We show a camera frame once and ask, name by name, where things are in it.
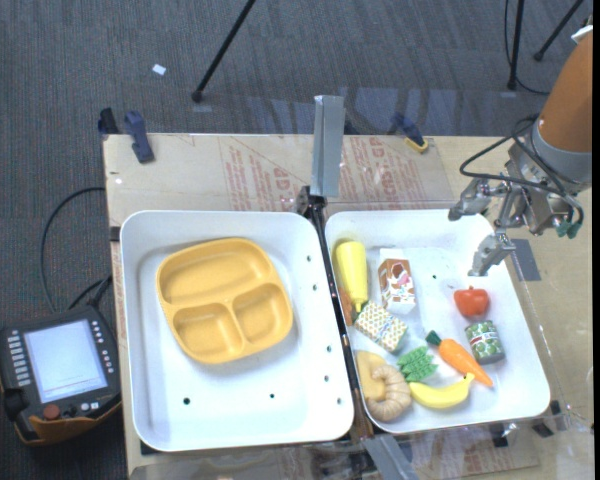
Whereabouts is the yellow banana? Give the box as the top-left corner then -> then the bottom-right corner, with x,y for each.
408,371 -> 477,411

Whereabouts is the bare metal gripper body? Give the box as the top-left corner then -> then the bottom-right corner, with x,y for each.
493,140 -> 584,238

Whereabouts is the patterned white box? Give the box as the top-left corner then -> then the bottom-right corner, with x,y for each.
353,301 -> 410,354

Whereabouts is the orange carrot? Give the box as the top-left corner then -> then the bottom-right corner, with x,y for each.
424,329 -> 496,389

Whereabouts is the white plastic tray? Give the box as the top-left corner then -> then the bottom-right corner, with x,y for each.
323,208 -> 552,436
119,209 -> 356,454

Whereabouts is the white and orange carton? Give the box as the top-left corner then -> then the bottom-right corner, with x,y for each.
376,247 -> 418,316

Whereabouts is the black block with thin wires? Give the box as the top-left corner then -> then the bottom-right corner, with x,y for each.
295,184 -> 327,215

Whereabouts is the red bell pepper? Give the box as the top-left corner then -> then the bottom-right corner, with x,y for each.
452,285 -> 492,319

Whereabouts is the green pea can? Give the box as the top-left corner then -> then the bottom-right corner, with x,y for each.
463,319 -> 507,366

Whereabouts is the yellow divided plate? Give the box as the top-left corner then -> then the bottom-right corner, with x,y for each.
154,236 -> 295,366

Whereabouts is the yellow mustard bottle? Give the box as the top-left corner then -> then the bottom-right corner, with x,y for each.
332,239 -> 371,314

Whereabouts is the brown cardboard board, red print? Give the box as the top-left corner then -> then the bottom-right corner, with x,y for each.
102,132 -> 594,480

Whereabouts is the tan croissant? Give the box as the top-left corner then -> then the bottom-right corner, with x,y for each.
366,363 -> 413,424

